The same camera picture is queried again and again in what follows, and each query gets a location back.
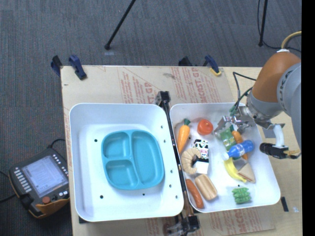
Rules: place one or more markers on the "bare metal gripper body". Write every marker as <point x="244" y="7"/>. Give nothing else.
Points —
<point x="246" y="118"/>

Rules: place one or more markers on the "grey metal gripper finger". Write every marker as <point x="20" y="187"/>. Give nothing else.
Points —
<point x="224" y="123"/>
<point x="242" y="129"/>

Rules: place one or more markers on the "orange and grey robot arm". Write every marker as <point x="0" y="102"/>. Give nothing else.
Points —
<point x="275" y="82"/>

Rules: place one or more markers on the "small orange carrot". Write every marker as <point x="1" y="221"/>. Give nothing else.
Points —
<point x="238" y="136"/>

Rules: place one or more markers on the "green packet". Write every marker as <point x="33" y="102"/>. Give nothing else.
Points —
<point x="227" y="138"/>

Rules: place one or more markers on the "blue bottle white cap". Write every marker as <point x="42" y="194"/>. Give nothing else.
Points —
<point x="242" y="148"/>

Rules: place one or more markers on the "orange-red tomato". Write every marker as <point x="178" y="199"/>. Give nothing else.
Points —
<point x="204" y="127"/>

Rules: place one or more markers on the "cow print milk carton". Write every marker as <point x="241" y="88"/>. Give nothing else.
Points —
<point x="203" y="151"/>

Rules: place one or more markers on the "yellow banana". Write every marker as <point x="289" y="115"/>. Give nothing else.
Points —
<point x="231" y="169"/>

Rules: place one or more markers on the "large orange carrot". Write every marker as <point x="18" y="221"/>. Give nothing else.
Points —
<point x="183" y="135"/>

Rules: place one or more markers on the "triangular sandwich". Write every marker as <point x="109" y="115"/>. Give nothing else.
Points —
<point x="247" y="173"/>

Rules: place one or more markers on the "tan croissant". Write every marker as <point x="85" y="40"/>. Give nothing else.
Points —
<point x="188" y="160"/>

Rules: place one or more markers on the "white plastic tray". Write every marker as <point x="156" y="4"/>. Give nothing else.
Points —
<point x="261" y="181"/>
<point x="88" y="171"/>

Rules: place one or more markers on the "green pea pods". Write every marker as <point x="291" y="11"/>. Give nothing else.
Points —
<point x="241" y="195"/>

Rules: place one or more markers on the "tan hot dog bun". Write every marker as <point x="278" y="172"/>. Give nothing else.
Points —
<point x="206" y="187"/>

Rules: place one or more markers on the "orange sausage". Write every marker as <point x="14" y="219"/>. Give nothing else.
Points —
<point x="195" y="193"/>

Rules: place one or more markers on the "blue divided plate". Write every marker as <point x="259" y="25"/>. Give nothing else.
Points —
<point x="145" y="154"/>

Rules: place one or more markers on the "brown cardboard board red print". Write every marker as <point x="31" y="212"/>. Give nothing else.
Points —
<point x="137" y="85"/>

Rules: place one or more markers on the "black tripod leg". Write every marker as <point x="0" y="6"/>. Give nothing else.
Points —
<point x="263" y="16"/>
<point x="123" y="18"/>

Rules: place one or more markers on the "black cylinder on white bracket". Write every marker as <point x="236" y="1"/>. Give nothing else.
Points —
<point x="272" y="150"/>

